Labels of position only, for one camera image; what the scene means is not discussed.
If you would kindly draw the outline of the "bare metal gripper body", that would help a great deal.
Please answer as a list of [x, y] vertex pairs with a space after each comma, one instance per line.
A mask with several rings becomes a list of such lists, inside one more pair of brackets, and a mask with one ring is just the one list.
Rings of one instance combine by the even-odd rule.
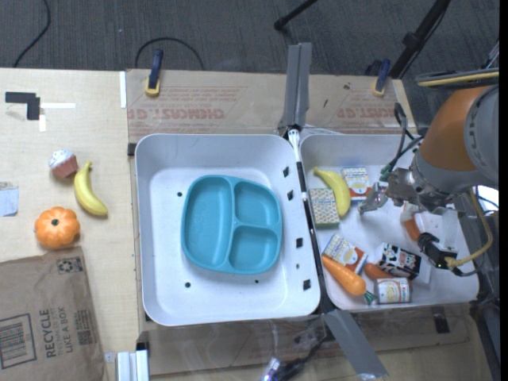
[[405, 168], [396, 168], [388, 176], [387, 197], [395, 206], [403, 206], [405, 202], [417, 204], [418, 195], [413, 188], [411, 172]]

